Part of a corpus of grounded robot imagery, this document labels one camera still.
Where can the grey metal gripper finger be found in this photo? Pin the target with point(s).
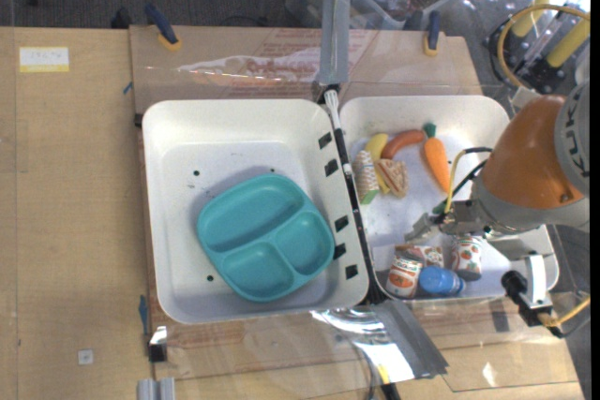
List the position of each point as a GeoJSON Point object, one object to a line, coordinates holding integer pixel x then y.
{"type": "Point", "coordinates": [420, 229]}

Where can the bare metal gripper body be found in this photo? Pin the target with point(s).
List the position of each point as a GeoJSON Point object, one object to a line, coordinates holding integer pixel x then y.
{"type": "Point", "coordinates": [461, 217]}

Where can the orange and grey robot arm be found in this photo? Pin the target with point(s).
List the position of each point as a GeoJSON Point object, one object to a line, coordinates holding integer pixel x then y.
{"type": "Point", "coordinates": [529, 154]}

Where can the white packet red print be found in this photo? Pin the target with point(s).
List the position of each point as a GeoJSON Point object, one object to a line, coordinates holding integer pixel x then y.
{"type": "Point", "coordinates": [429, 254]}

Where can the white can tomato print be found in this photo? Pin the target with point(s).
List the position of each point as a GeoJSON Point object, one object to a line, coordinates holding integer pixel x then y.
{"type": "Point", "coordinates": [467, 255]}

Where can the white can orange label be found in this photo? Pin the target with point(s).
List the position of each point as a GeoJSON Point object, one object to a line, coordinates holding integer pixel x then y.
{"type": "Point", "coordinates": [403, 277]}

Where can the blue plastic bottle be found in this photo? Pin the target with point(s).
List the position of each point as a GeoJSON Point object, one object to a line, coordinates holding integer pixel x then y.
{"type": "Point", "coordinates": [438, 281]}

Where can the tan sandwich slice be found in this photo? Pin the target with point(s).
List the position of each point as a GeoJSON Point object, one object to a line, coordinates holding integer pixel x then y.
{"type": "Point", "coordinates": [394, 177]}

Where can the orange carrot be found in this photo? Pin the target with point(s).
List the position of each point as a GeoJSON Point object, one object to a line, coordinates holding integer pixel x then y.
{"type": "Point", "coordinates": [437, 161]}

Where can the striped carton with green base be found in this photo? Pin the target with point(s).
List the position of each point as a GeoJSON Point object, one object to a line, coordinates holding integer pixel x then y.
{"type": "Point", "coordinates": [365, 178]}

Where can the orange sausage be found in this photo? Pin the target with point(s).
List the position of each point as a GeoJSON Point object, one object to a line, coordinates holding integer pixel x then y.
{"type": "Point", "coordinates": [403, 140]}

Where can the yellow banana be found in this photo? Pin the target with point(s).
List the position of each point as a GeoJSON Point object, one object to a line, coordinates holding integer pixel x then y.
{"type": "Point", "coordinates": [376, 144]}

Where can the white plastic tray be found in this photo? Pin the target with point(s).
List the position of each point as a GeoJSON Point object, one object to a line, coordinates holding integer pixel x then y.
{"type": "Point", "coordinates": [234, 131]}
{"type": "Point", "coordinates": [469, 117]}

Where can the teal divided plate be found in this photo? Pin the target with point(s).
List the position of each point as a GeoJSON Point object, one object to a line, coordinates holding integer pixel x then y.
{"type": "Point", "coordinates": [262, 234]}

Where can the black cylinder on white bracket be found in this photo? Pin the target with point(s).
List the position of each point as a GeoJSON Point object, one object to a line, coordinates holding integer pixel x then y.
{"type": "Point", "coordinates": [529, 290]}

